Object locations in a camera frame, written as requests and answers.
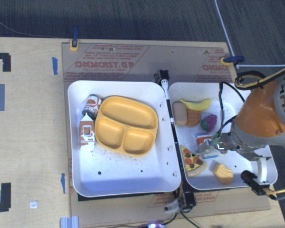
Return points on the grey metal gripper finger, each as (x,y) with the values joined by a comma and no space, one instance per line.
(205,147)

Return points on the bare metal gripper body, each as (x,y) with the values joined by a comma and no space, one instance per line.
(225,142)

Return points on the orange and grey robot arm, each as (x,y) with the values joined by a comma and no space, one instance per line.
(259,117)

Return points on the white red and blue carton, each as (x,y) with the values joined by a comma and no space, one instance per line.
(202,138)

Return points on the white plastic tray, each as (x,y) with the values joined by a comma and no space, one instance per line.
(123,172)
(230,160)

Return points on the pizza slice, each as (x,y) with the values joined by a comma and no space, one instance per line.
(191,161)

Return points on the purple grapes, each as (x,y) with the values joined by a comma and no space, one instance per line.
(209,123)

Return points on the yellow ridged crisp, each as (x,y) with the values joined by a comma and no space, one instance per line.
(223,173)

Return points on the orange waffle biscuit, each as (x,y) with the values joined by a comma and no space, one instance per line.
(193,117)

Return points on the thin black and white rod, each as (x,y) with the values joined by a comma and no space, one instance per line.
(173,125)

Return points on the tan bread roll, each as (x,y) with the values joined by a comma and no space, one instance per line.
(179,113)

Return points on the yellow banana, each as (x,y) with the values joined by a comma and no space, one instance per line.
(196,104)

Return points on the orange divided plate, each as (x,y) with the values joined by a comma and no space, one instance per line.
(126,125)

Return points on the brown cardboard board red print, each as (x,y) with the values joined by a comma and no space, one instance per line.
(137,58)

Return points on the orange and white carton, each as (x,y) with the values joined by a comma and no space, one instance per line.
(87,132)

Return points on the orange and white can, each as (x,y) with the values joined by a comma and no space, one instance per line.
(92,106)

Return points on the black cylinder on white bracket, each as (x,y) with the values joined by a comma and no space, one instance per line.
(251,180)

